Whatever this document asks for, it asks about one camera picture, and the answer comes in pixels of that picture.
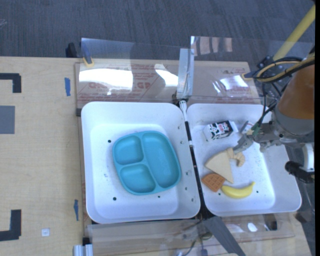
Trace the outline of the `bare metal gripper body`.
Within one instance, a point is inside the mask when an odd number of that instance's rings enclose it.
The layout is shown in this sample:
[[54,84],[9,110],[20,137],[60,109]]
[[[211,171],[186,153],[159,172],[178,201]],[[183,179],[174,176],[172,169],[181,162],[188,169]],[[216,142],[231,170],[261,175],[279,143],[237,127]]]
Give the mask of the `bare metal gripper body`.
[[281,138],[286,134],[286,130],[275,121],[257,122],[251,130],[253,141],[259,144],[261,153],[271,146],[281,145]]

